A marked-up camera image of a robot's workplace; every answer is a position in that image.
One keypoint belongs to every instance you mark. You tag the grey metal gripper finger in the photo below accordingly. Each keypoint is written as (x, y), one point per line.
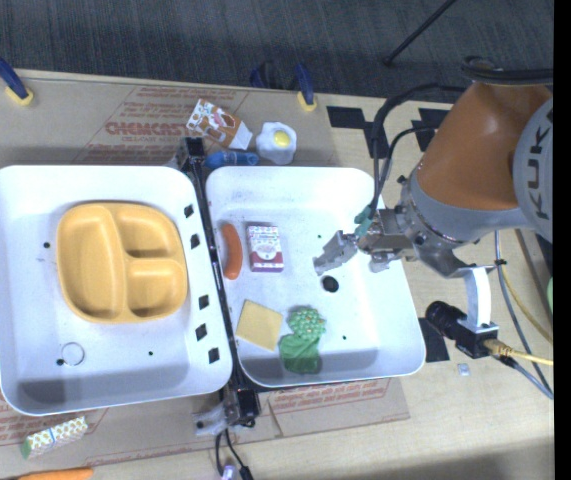
(341, 247)
(322, 266)

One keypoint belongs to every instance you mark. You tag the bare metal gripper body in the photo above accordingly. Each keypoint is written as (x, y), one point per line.
(390, 240)

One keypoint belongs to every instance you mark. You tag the yellow divided plate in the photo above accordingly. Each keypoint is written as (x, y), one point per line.
(90, 263)

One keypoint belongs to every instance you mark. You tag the green lettuce leaf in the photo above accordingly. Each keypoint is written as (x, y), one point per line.
(300, 355)

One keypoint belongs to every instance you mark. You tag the green grapes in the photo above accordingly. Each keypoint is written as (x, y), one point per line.
(307, 322)

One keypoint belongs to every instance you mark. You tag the white fried egg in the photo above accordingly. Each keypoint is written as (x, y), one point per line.
(276, 143)

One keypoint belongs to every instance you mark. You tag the orange sausage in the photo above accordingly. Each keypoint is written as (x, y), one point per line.
(232, 250)

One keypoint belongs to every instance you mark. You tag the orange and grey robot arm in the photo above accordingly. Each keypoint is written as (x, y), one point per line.
(470, 148)

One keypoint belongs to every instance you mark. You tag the black cylinder on white bracket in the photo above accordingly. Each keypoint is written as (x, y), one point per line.
(479, 293)

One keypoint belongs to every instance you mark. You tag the brown cardboard board red print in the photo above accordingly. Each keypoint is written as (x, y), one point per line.
(130, 118)

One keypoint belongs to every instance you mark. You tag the yellow cheese slice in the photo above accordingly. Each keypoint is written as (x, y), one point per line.
(259, 325)

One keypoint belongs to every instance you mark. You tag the orange carrot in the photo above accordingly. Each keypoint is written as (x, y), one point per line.
(60, 474)

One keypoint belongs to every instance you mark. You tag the white plastic tray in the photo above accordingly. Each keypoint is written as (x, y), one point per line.
(30, 268)
(365, 318)

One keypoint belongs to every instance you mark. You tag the red and white carton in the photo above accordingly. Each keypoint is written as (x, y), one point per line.
(265, 250)

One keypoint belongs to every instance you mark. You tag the orange and white carton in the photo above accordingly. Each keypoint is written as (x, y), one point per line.
(217, 123)

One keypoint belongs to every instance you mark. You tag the thin black rod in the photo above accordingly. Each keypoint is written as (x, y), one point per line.
(216, 280)

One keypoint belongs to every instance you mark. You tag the blue bottle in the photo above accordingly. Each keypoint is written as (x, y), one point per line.
(230, 159)

